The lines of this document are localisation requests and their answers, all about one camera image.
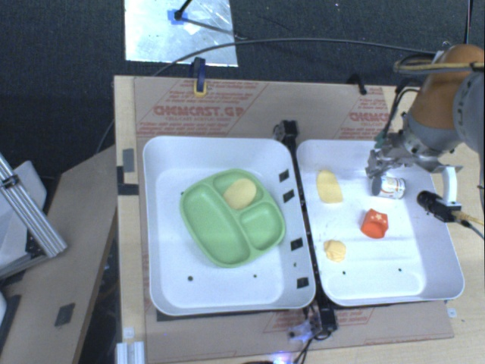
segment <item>blue tape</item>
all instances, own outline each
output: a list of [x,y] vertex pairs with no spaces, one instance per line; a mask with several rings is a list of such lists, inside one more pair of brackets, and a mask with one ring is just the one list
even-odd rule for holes
[[177,9],[170,9],[167,11],[167,17],[168,20],[172,23],[175,24],[176,26],[179,26],[181,24],[185,23],[185,20],[189,19],[189,15],[186,12],[182,13],[182,20],[175,20],[175,12],[177,12]]

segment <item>yellow clamp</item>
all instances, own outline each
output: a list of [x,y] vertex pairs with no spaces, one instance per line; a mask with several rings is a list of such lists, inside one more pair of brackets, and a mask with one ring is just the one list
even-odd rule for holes
[[207,94],[207,83],[204,82],[204,89],[201,91],[201,92],[198,92],[197,91],[197,80],[194,80],[194,95],[196,95],[196,97],[204,97],[205,95]]

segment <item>metal sheet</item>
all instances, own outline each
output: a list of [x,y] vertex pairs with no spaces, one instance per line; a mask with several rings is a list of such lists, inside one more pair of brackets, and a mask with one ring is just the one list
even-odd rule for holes
[[[125,51],[128,61],[173,62],[206,47],[234,42],[229,0],[193,0],[186,9],[192,23],[171,20],[170,12],[179,9],[185,1],[125,0]],[[237,66],[234,47],[200,56],[206,59],[207,64]]]

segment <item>toy food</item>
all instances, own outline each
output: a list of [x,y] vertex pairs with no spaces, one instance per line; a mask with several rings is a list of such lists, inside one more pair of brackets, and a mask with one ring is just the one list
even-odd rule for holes
[[318,173],[317,191],[323,202],[337,203],[343,201],[342,190],[332,171],[322,170]]
[[387,215],[385,213],[377,212],[369,209],[365,214],[364,222],[361,226],[361,232],[373,239],[381,239],[386,234],[389,228]]
[[332,262],[341,262],[346,257],[346,245],[338,240],[328,240],[324,243],[327,258]]
[[252,200],[256,197],[256,190],[256,185],[252,180],[241,178],[231,184],[222,197],[232,209],[241,210],[251,205]]

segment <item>orange object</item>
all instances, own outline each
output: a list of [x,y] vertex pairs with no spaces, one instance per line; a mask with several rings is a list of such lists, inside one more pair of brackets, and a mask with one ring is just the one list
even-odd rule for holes
[[373,239],[382,239],[389,229],[387,214],[369,209],[365,214],[361,232]]

